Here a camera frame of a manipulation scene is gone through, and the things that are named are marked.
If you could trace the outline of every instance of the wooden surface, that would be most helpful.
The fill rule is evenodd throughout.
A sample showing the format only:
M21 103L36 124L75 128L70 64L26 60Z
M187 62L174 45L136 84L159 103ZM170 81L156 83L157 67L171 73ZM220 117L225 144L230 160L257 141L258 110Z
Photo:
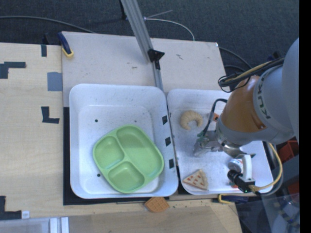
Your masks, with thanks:
M47 46L47 57L42 57L40 45L0 43L0 52L0 64L27 65L10 68L8 79L0 79L0 195L6 196L5 210L30 211L32 218L99 215L92 218L94 222L101 215L119 218L135 212L130 214L132 227L140 214L145 215L143 223L148 224L154 215L146 211L143 203L63 206L62 92L48 91L47 86L48 72L62 72L61 47ZM50 117L60 118L58 124L42 122L42 106L50 108ZM192 208L202 219L204 215L215 219L212 225L219 231L210 232L241 232L233 205L212 203L207 198L184 200L178 195L172 196L169 204L168 217L174 223L180 217L186 218ZM157 215L158 222L165 220L164 215ZM117 221L109 222L118 227ZM208 229L208 222L200 222L199 228Z

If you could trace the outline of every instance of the white tray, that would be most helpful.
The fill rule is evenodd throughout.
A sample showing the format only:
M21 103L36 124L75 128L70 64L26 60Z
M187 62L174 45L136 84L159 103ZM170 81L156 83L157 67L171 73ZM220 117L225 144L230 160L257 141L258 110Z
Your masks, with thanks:
M201 168L206 173L209 183L207 191L182 183L185 190L190 194L242 193L239 189L232 188L229 185L227 177L229 168L227 164L232 159L229 155L225 152L208 152L202 157L195 157L192 153L193 146L197 140L197 134L207 124L207 116L210 113L212 104L218 98L227 99L229 95L229 93L223 91L189 89L174 89L168 93L167 101L180 178L184 179ZM224 106L223 102L217 103L215 113L220 115ZM194 121L189 124L191 127L190 131L180 126L180 117L187 110L194 110L202 115L204 123L201 127L198 128ZM213 129L215 129L215 122L210 124L208 130ZM273 177L262 142L254 141L241 149L246 153L256 154L252 158L253 178L256 181L256 185L264 186L272 182ZM264 193L270 190L271 187L261 190L261 192Z
M69 114L70 183L77 196L84 199L166 197L177 190L173 143L168 144L171 129L166 98L160 89L152 86L78 84L69 94ZM113 189L100 175L92 157L94 144L124 124L141 127L164 158L162 173L132 194Z

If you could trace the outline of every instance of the pizza slice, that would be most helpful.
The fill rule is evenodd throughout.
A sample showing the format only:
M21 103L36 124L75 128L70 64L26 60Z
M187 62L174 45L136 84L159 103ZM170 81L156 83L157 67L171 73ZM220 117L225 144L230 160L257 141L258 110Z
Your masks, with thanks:
M197 170L195 173L184 178L183 183L192 185L202 190L207 190L208 186L205 172L202 169Z

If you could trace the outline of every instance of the croissant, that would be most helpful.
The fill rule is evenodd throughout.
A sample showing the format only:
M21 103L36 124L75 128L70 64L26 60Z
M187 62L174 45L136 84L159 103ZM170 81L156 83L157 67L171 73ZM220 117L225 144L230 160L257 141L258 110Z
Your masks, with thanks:
M180 118L180 126L183 127L185 130L190 130L190 126L188 125L189 122L196 121L196 125L200 127L203 124L202 116L192 110L185 111Z

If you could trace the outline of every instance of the green tray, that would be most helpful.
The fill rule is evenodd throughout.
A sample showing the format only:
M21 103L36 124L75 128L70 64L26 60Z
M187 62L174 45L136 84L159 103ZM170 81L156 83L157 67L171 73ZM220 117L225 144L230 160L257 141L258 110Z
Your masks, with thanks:
M93 159L110 185L132 193L155 179L164 168L161 152L136 125L104 135L93 148Z

